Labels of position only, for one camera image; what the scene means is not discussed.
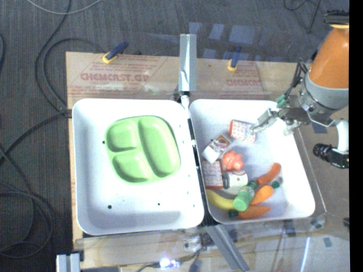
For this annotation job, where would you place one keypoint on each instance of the red and white packet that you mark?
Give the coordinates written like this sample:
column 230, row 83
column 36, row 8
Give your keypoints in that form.
column 212, row 174

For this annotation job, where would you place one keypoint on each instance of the orange sausage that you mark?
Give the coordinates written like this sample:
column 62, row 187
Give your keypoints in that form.
column 269, row 174

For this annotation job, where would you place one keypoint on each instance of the green divided plate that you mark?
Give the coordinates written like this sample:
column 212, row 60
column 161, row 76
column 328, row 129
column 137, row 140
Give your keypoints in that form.
column 144, row 149

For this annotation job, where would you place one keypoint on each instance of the orange toy figure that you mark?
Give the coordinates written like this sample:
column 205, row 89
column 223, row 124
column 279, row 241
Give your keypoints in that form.
column 232, row 160

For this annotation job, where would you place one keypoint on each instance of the white can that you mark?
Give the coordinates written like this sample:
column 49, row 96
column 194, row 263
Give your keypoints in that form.
column 236, row 179

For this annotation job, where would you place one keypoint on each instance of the white and brown carton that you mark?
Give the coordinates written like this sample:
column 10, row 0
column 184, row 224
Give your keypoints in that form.
column 217, row 147

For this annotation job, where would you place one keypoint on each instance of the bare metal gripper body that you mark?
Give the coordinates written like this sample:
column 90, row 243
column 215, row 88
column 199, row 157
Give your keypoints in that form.
column 297, row 113

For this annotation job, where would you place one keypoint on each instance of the white plastic tray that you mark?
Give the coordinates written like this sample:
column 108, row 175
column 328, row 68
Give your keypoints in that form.
column 266, row 152
column 136, row 208

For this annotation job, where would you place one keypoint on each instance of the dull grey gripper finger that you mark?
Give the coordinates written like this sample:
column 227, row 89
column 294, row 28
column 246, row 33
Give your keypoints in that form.
column 262, row 127
column 267, row 115

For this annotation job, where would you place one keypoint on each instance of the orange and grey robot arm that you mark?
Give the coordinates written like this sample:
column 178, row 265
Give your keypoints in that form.
column 330, row 64

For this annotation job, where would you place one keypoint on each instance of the green bottle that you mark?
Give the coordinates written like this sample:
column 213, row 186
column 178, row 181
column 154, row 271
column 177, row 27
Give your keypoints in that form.
column 243, row 198

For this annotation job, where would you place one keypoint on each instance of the red and white patterned carton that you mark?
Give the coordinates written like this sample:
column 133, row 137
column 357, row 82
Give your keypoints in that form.
column 239, row 130

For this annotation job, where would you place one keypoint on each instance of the orange carrot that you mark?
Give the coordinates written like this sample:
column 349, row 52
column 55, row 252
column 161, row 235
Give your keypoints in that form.
column 252, row 212
column 262, row 194

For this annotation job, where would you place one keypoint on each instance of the yellow banana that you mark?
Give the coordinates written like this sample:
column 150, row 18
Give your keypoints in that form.
column 219, row 200

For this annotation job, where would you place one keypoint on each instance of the black cylinder on white bracket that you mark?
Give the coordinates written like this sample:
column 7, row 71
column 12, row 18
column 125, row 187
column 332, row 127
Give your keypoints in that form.
column 333, row 154

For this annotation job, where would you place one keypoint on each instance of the brown cardboard board red print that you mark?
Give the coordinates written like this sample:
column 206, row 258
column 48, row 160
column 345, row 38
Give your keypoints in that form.
column 119, row 76

